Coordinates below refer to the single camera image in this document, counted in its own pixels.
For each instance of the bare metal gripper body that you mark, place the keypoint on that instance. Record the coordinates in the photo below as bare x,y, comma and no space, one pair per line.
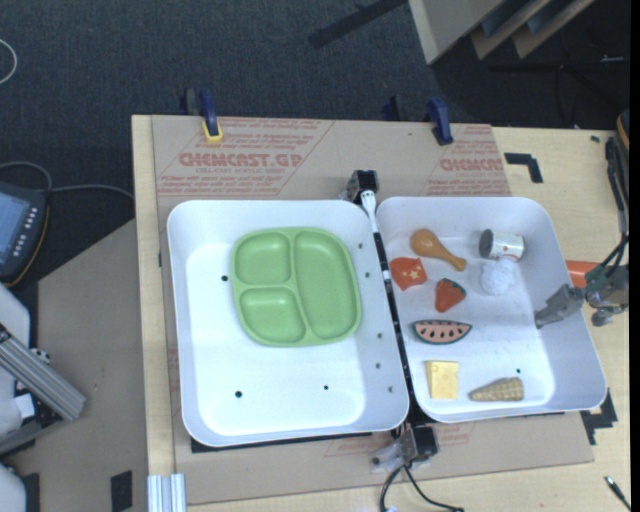
611,287

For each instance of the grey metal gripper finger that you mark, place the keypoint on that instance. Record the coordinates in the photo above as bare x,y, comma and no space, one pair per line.
550,318
566,297

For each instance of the white plastic tray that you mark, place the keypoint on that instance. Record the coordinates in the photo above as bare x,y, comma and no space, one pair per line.
280,390
505,345

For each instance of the white cauliflower floret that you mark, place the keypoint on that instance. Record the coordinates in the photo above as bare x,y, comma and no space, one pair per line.
496,278

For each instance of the white can with grey lid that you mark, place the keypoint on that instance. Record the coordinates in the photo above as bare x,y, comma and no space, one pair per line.
506,245

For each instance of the tan waffle cone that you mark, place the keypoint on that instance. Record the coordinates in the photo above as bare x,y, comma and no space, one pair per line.
502,390

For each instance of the red strawberry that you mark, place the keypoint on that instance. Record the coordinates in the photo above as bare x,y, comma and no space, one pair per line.
446,297

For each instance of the watermelon slice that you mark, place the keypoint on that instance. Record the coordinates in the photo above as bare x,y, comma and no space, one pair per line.
440,332

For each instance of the yellow cheese block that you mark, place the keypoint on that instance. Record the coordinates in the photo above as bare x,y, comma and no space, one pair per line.
442,381

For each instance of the tan chicken drumstick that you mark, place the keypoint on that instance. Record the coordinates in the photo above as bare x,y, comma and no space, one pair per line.
427,244

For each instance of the red pizza slice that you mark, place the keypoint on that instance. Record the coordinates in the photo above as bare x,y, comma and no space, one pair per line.
407,274

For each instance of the thin black and white rod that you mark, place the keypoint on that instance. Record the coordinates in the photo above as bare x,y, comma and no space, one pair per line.
384,260

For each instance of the green divided plate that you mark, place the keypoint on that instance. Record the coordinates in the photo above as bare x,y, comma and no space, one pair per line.
320,280

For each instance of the brown cardboard board, red print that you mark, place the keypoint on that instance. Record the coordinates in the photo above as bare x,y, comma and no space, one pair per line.
280,165

